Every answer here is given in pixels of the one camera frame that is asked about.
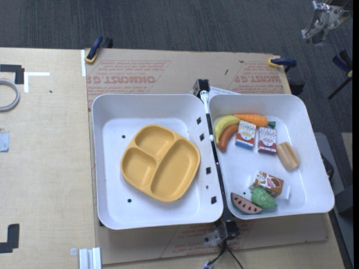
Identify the red watermelon slice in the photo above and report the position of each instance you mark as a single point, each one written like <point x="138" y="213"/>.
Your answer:
<point x="245" y="206"/>

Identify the white plastic tray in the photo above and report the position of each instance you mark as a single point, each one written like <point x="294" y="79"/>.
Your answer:
<point x="308" y="183"/>
<point x="112" y="212"/>

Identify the orange and blue carton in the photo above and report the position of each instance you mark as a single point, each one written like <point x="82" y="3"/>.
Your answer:
<point x="245" y="136"/>

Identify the yellow divided plate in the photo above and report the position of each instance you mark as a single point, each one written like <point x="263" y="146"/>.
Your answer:
<point x="171" y="172"/>

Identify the yellow banana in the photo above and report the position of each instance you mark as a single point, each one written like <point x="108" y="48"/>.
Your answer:
<point x="223" y="122"/>

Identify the green grapes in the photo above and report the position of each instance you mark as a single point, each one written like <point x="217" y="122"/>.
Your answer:
<point x="263" y="199"/>

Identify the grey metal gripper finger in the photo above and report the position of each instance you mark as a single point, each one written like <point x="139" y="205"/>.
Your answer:
<point x="322" y="6"/>
<point x="318" y="28"/>

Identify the thin black and white rod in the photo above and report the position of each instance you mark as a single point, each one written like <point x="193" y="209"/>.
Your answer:
<point x="215" y="153"/>

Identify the brown and white carton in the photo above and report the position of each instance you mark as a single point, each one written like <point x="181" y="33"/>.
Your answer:
<point x="269" y="182"/>

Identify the brown cardboard board red print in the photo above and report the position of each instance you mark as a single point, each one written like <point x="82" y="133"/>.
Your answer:
<point x="168" y="74"/>

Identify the orange carrot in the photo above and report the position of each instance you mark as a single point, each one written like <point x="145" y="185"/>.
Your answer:
<point x="251" y="119"/>

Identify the white paper sheet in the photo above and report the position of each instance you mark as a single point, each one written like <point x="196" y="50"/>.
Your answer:
<point x="224" y="90"/>

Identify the orange sausage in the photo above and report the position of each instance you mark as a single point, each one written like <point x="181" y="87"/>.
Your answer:
<point x="225" y="137"/>

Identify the tan bread bun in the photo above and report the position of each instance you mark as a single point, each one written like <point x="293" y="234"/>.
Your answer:
<point x="288" y="156"/>

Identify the maroon and white carton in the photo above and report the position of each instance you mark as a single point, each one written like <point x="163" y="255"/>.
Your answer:
<point x="267" y="140"/>

